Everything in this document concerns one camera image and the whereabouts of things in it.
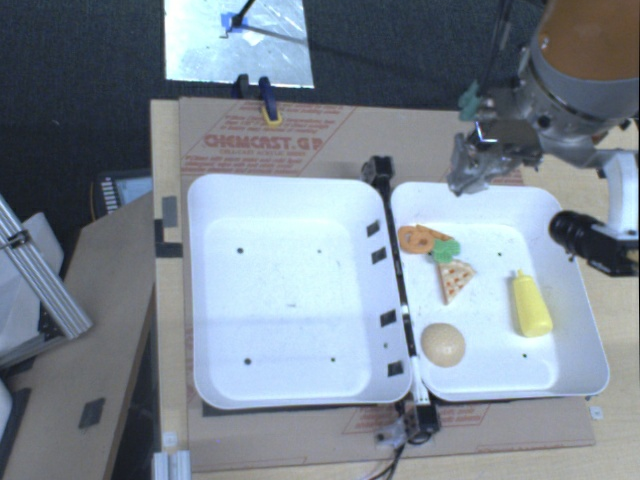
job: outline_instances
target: dark floor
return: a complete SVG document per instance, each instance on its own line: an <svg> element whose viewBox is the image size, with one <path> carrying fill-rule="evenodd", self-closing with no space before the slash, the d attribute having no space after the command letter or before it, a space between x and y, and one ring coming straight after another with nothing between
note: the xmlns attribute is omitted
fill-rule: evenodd
<svg viewBox="0 0 640 480"><path fill-rule="evenodd" d="M303 0L316 88L281 100L456 107L485 66L497 0ZM540 11L516 5L492 80L515 72ZM149 101L228 97L229 87L164 78L163 0L0 0L0 194L58 238L90 220L105 170L149 167ZM148 472L149 363L114 478Z"/></svg>

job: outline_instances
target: tray with toy food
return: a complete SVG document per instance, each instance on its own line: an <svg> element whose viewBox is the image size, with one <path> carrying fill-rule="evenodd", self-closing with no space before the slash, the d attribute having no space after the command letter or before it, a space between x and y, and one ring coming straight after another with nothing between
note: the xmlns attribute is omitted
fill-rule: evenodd
<svg viewBox="0 0 640 480"><path fill-rule="evenodd" d="M417 378L450 401L607 383L580 272L547 233L560 209L547 192L401 184L400 265L383 201L360 181L212 174L187 209L194 378L213 406L387 403Z"/></svg>

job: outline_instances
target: pizza slice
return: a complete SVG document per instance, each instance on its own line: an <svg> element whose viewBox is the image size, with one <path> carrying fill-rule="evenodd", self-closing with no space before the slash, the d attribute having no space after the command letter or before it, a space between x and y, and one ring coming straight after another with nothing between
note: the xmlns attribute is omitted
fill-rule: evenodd
<svg viewBox="0 0 640 480"><path fill-rule="evenodd" d="M449 263L439 263L440 282L444 300L449 304L458 293L467 285L476 271L468 263L460 260L453 260Z"/></svg>

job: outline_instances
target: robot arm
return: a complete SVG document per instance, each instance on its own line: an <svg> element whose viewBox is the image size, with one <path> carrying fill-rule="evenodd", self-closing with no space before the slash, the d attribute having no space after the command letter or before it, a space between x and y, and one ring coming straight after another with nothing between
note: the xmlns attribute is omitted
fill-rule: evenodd
<svg viewBox="0 0 640 480"><path fill-rule="evenodd" d="M447 177L461 195L545 154L596 169L609 183L607 223L562 212L550 233L612 276L638 275L638 153L596 146L637 115L639 30L640 0L548 0L515 86L484 88L485 76L466 95L475 129L455 138Z"/></svg>

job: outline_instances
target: yellow mustard bottle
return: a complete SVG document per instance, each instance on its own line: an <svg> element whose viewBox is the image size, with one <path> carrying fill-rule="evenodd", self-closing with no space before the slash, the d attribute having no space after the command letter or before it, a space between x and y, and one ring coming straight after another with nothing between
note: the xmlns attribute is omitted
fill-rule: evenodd
<svg viewBox="0 0 640 480"><path fill-rule="evenodd" d="M553 322L533 278L518 270L518 276L513 280L513 291L522 334L527 338L536 338L550 332Z"/></svg>

